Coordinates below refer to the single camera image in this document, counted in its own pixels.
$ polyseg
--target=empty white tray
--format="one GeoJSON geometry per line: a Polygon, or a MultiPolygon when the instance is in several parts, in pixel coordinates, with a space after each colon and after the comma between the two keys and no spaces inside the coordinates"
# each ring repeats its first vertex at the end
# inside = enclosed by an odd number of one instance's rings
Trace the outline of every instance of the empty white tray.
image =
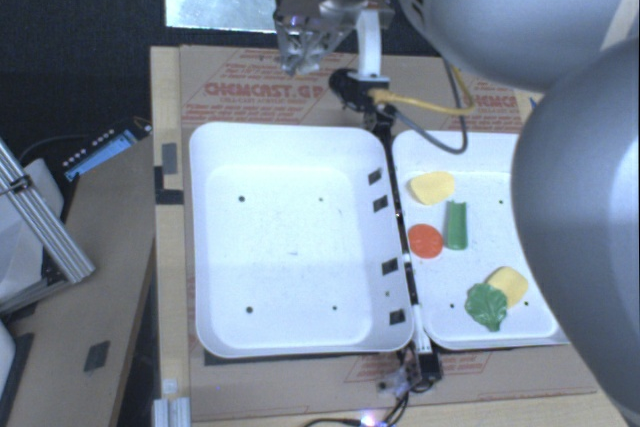
{"type": "Polygon", "coordinates": [[[393,351],[413,331],[385,153],[354,128],[190,141],[196,328],[227,358],[393,351]]]}
{"type": "MultiPolygon", "coordinates": [[[[457,147],[460,134],[434,132],[457,147]]],[[[419,203],[409,181],[432,171],[448,171],[455,178],[449,200],[467,203],[469,247],[443,249],[433,259],[412,254],[422,321],[429,337],[448,349],[486,349],[567,343],[525,260],[511,209],[511,160],[517,135],[470,133],[463,155],[437,149],[412,131],[400,134],[393,145],[398,187],[406,229],[429,224],[445,234],[446,201],[433,206],[419,203]],[[529,290],[510,308],[500,331],[490,332],[465,311],[467,291],[482,283],[498,267],[509,266],[525,276],[529,290]]]]}

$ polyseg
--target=metal frame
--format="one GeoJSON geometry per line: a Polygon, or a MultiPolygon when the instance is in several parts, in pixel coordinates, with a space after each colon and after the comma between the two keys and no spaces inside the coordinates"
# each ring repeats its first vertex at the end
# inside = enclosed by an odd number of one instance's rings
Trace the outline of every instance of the metal frame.
{"type": "Polygon", "coordinates": [[[71,239],[64,224],[47,206],[2,138],[0,138],[0,194],[6,194],[9,197],[66,280],[50,285],[43,279],[0,303],[0,314],[10,313],[42,299],[59,290],[62,285],[78,283],[95,270],[89,258],[71,239]]]}

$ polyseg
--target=cardboard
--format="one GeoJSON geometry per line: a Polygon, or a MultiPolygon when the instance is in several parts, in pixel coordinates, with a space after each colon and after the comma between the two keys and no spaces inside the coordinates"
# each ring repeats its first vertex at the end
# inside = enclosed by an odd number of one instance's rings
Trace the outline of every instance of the cardboard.
{"type": "MultiPolygon", "coordinates": [[[[176,143],[181,145],[183,156],[189,396],[193,421],[392,406],[395,398],[380,392],[377,385],[397,370],[395,354],[220,360],[204,351],[194,329],[195,278],[188,167],[191,133],[198,125],[214,120],[357,126],[361,116],[343,110],[327,87],[331,72],[343,67],[355,68],[357,57],[333,54],[319,72],[293,78],[280,72],[275,50],[182,47],[179,65],[181,86],[176,87],[181,87],[182,136],[176,143]]],[[[390,77],[391,89],[396,92],[453,106],[451,89],[439,59],[386,56],[383,73],[390,77]]],[[[514,92],[476,77],[463,76],[478,105],[476,113],[467,118],[473,131],[517,133],[540,99],[539,95],[514,92]]],[[[456,118],[408,107],[402,110],[427,129],[457,129],[456,118]]],[[[161,127],[156,120],[154,124],[157,134],[161,127]]],[[[447,353],[441,361],[443,380],[428,393],[412,396],[412,405],[559,396],[597,390],[591,373],[571,346],[447,353]]]]}

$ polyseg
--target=green connector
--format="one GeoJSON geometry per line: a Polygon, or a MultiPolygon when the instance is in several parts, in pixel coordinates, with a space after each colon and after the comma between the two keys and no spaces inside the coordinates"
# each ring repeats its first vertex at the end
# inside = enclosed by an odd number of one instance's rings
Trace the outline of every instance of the green connector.
{"type": "Polygon", "coordinates": [[[447,233],[445,245],[449,249],[467,249],[467,204],[447,202],[447,233]]]}

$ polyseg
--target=robotic arm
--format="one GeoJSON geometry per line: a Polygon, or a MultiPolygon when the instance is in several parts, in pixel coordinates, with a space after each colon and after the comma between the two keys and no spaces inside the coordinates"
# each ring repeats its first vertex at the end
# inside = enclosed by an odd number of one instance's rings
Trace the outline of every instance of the robotic arm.
{"type": "MultiPolygon", "coordinates": [[[[513,167],[530,267],[563,329],[640,426],[638,0],[399,0],[456,66],[545,92],[513,167]]],[[[363,9],[387,0],[276,0],[282,67],[317,68],[363,9]]]]}

